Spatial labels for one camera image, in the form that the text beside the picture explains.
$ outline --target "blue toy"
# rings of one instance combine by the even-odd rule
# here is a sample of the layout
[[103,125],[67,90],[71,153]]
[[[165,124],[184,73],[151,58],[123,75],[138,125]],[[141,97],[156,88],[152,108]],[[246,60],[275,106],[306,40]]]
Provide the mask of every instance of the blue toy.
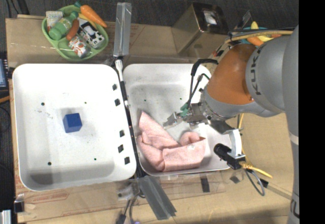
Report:
[[64,130],[66,133],[77,132],[82,127],[79,113],[67,114],[63,118]]

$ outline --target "cardboard surface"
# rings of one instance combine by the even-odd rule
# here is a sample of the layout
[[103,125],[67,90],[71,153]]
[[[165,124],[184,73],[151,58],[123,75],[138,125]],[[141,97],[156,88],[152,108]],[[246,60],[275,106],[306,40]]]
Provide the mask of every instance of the cardboard surface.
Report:
[[[51,48],[41,32],[42,17],[19,16],[6,19],[8,62],[10,67],[23,63],[65,62]],[[152,57],[172,57],[175,53],[170,27],[132,25],[130,53],[134,60],[150,62]],[[114,23],[107,32],[114,39]],[[105,61],[112,50],[112,42],[103,56],[93,63]],[[15,108],[10,80],[12,138],[14,147],[16,195],[23,197],[25,211],[18,214],[19,223],[114,223],[126,205],[119,200],[117,189],[129,181],[103,183],[47,192],[25,188],[19,178]],[[236,119],[229,124],[236,125]],[[261,118],[246,114],[242,123],[242,142],[245,153],[254,166],[273,175],[273,179],[259,174],[269,182],[266,195],[260,196],[242,170],[231,169],[207,174],[210,192],[202,191],[200,175],[161,179],[161,185],[172,200],[177,212],[174,219],[156,220],[145,199],[139,198],[133,207],[134,220],[141,223],[286,223],[293,185],[293,160],[286,118],[280,114]],[[235,184],[231,178],[236,177]]]

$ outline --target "pink cloth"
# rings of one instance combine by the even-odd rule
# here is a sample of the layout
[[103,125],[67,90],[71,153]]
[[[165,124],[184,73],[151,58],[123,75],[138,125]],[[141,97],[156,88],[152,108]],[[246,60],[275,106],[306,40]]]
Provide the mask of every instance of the pink cloth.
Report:
[[158,171],[171,172],[198,168],[204,157],[206,139],[195,132],[186,132],[176,142],[164,128],[142,112],[137,137],[143,155]]

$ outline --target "green bottle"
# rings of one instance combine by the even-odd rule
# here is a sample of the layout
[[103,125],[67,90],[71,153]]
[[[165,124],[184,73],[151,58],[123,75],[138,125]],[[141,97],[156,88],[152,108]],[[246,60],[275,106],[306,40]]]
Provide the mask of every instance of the green bottle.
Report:
[[69,16],[63,17],[50,29],[49,36],[53,40],[60,40],[72,27],[72,22],[78,18],[79,14],[76,11],[72,11]]

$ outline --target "green basket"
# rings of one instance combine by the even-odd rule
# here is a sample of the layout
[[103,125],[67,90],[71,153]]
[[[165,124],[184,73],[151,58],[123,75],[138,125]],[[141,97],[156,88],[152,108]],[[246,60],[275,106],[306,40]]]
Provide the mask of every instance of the green basket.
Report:
[[[66,6],[63,8],[60,8],[59,11],[63,11],[63,16],[69,16],[71,14],[72,11],[76,11],[78,13],[80,13],[80,9],[78,7],[75,7],[74,5],[71,6]],[[53,40],[47,32],[47,21],[46,18],[42,21],[42,31],[43,34],[45,35],[45,37],[47,38],[47,40],[52,44],[52,46],[55,48],[55,50],[66,60],[68,61],[74,61],[74,62],[79,62],[79,61],[84,61],[87,59],[90,59],[92,57],[94,57],[96,54],[100,53],[101,51],[103,51],[106,46],[108,45],[108,35],[106,33],[106,31],[104,30],[104,28],[97,24],[97,30],[103,35],[103,37],[105,38],[104,44],[102,45],[101,48],[99,49],[95,49],[95,48],[91,48],[90,53],[85,56],[84,58],[80,58],[77,54],[74,53],[74,51],[69,47],[69,41],[63,37],[62,39],[56,41]]]

